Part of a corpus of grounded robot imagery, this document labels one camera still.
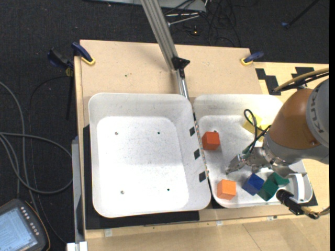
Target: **black bracket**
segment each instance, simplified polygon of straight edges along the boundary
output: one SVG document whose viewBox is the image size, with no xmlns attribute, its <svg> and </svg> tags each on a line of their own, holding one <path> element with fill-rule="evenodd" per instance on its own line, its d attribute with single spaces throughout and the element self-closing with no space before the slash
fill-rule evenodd
<svg viewBox="0 0 335 251">
<path fill-rule="evenodd" d="M 190 63 L 189 60 L 173 57 L 172 58 L 172 64 L 175 70 L 179 70 L 179 75 L 181 79 L 185 79 L 185 72 L 184 69 L 186 66 L 188 66 Z"/>
</svg>

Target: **table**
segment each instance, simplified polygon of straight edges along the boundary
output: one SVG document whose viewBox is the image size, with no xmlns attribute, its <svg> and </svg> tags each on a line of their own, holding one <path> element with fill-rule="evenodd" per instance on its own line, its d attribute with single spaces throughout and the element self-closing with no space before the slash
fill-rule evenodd
<svg viewBox="0 0 335 251">
<path fill-rule="evenodd" d="M 178 87 L 175 75 L 168 71 L 159 46 L 155 43 L 81 40 L 80 44 L 96 59 L 93 66 L 83 63 L 79 57 L 74 60 L 84 197 L 83 128 L 89 124 L 88 101 L 91 96 L 100 92 L 170 94 L 178 93 Z M 180 57 L 191 61 L 185 69 L 191 102 L 201 94 L 268 94 L 268 76 L 276 76 L 278 84 L 282 84 L 292 78 L 291 74 L 296 73 L 296 67 L 312 67 L 315 70 L 327 67 L 326 64 L 260 62 L 243 66 L 240 60 L 250 55 L 249 49 L 194 45 L 176 45 L 176 49 Z M 267 77 L 259 80 L 258 75 L 264 76 L 264 73 Z M 313 88 L 317 84 L 317 81 L 314 82 L 309 87 Z M 284 102 L 292 92 L 294 91 L 286 91 L 280 99 Z M 312 160 L 304 161 L 304 164 L 319 203 L 315 208 L 320 211 L 320 208 L 329 205 L 329 166 Z M 248 245 L 249 250 L 263 250 L 261 245 L 271 246 L 271 241 L 264 242 L 264 236 L 272 237 L 282 231 L 287 239 L 281 236 L 274 243 L 276 246 L 280 246 L 278 241 L 307 250 L 317 250 L 313 249 L 315 245 L 325 248 L 330 246 L 329 217 L 322 217 L 313 223 L 314 228 L 318 228 L 313 233 L 325 233 L 326 240 L 323 237 L 320 241 L 316 237 L 317 244 L 309 240 L 304 242 L 302 239 L 310 238 L 312 234 L 306 228 L 306 224 L 311 224 L 311 221 L 309 218 L 292 215 L 282 205 L 238 209 L 213 209 L 208 206 L 200 210 L 199 215 L 199 222 L 109 230 L 85 229 L 84 238 L 89 250 L 200 250 L 204 246 L 206 249 L 216 250 L 227 244 L 230 250 L 239 250 L 242 243 Z"/>
</svg>

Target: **black carpet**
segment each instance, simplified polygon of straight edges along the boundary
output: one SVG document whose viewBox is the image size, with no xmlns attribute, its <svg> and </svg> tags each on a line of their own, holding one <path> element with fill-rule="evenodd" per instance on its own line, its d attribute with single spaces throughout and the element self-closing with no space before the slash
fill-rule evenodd
<svg viewBox="0 0 335 251">
<path fill-rule="evenodd" d="M 208 5 L 208 18 L 173 25 L 174 42 L 263 51 L 258 61 L 264 62 L 329 63 L 329 0 L 320 0 L 289 29 L 281 22 L 290 22 L 314 0 L 222 0 L 216 10 L 219 1 Z M 195 25 L 199 36 L 191 35 Z M 21 104 L 25 132 L 54 140 L 68 150 L 76 136 L 75 101 L 67 120 L 70 79 L 61 77 L 64 70 L 53 67 L 47 53 L 55 47 L 71 58 L 71 43 L 80 39 L 155 42 L 141 6 L 82 0 L 0 0 L 0 82 Z M 2 87 L 0 131 L 22 132 L 17 106 Z M 22 139 L 8 139 L 22 172 Z M 71 159 L 48 143 L 26 139 L 26 158 L 30 184 L 37 184 L 39 189 L 61 188 L 72 176 Z M 14 197 L 16 177 L 0 146 L 0 205 Z M 30 201 L 23 186 L 20 197 Z M 35 200 L 51 238 L 51 249 L 64 250 L 65 244 L 52 232 L 36 195 Z M 65 242 L 73 242 L 72 187 L 58 195 L 40 196 L 40 200 L 58 235 Z"/>
</svg>

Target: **screen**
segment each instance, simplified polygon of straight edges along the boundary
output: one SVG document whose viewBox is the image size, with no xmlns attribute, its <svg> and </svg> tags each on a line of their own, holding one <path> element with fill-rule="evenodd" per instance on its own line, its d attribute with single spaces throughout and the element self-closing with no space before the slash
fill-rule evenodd
<svg viewBox="0 0 335 251">
<path fill-rule="evenodd" d="M 24 251 L 36 244 L 17 207 L 0 215 L 0 251 Z"/>
</svg>

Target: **blue cube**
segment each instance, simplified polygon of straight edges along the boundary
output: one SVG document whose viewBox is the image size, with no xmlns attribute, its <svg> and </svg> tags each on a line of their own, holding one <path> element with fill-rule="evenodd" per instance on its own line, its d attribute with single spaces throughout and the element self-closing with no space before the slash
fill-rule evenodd
<svg viewBox="0 0 335 251">
<path fill-rule="evenodd" d="M 252 173 L 245 181 L 242 189 L 250 193 L 251 195 L 255 195 L 261 190 L 263 184 L 264 180 L 256 174 Z"/>
</svg>

